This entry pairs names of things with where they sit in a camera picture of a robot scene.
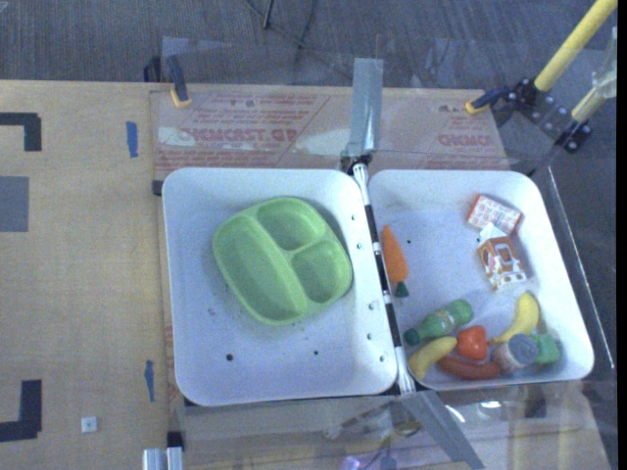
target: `brown sausage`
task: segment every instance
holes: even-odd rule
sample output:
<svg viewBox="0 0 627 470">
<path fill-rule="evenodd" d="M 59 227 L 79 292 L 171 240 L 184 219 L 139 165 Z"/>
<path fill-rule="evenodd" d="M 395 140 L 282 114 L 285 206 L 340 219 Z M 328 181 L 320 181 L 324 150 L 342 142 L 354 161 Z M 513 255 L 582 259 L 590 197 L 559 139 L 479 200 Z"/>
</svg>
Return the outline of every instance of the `brown sausage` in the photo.
<svg viewBox="0 0 627 470">
<path fill-rule="evenodd" d="M 464 380 L 489 380 L 501 374 L 501 367 L 493 361 L 476 364 L 447 355 L 438 360 L 438 365 L 446 372 Z"/>
</svg>

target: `yellow banana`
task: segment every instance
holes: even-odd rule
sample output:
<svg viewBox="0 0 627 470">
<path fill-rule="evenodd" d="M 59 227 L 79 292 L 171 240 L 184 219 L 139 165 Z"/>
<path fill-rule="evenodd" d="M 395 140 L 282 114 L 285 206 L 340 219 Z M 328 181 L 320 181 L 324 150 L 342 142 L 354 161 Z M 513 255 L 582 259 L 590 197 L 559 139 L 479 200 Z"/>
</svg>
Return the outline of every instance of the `yellow banana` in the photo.
<svg viewBox="0 0 627 470">
<path fill-rule="evenodd" d="M 457 338 L 445 336 L 427 343 L 420 350 L 414 352 L 410 360 L 408 360 L 408 366 L 415 378 L 418 381 L 422 381 L 427 374 L 429 366 L 440 360 L 444 355 L 451 353 L 457 345 Z"/>
<path fill-rule="evenodd" d="M 529 292 L 525 291 L 516 301 L 516 314 L 507 330 L 496 338 L 492 338 L 491 345 L 505 343 L 509 341 L 514 334 L 531 334 L 540 319 L 540 306 L 536 298 Z"/>
</svg>

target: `yellow rod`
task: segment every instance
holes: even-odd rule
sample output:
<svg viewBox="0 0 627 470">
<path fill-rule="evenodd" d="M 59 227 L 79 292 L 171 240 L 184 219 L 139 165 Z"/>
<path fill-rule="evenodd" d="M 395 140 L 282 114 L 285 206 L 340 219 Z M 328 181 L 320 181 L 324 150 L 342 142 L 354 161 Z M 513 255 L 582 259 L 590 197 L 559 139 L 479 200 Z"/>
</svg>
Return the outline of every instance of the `yellow rod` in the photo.
<svg viewBox="0 0 627 470">
<path fill-rule="evenodd" d="M 534 85 L 539 91 L 548 92 L 551 90 L 557 79 L 562 76 L 617 5 L 618 0 L 597 0 L 593 4 L 534 80 Z"/>
<path fill-rule="evenodd" d="M 579 104 L 572 109 L 570 115 L 579 123 L 584 123 L 590 119 L 593 113 L 598 110 L 604 103 L 605 97 L 597 92 L 597 89 L 592 88 L 588 91 Z"/>
</svg>

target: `tin can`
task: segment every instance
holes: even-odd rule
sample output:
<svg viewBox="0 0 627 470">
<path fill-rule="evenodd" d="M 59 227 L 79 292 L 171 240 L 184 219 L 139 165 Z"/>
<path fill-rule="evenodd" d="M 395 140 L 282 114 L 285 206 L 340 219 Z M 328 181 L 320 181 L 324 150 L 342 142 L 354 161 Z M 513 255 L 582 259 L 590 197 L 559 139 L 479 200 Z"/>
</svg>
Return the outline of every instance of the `tin can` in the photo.
<svg viewBox="0 0 627 470">
<path fill-rule="evenodd" d="M 536 342 L 524 334 L 514 334 L 509 341 L 500 344 L 492 353 L 492 359 L 501 367 L 504 374 L 535 362 L 538 358 Z"/>
</svg>

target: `gray square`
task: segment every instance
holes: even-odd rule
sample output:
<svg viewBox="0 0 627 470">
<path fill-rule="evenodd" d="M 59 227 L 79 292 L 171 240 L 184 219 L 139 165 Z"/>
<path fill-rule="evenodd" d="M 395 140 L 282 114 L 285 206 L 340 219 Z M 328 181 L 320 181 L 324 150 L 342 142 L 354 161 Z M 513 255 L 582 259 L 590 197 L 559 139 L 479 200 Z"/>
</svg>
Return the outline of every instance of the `gray square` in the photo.
<svg viewBox="0 0 627 470">
<path fill-rule="evenodd" d="M 0 176 L 0 232 L 28 231 L 28 178 Z"/>
</svg>

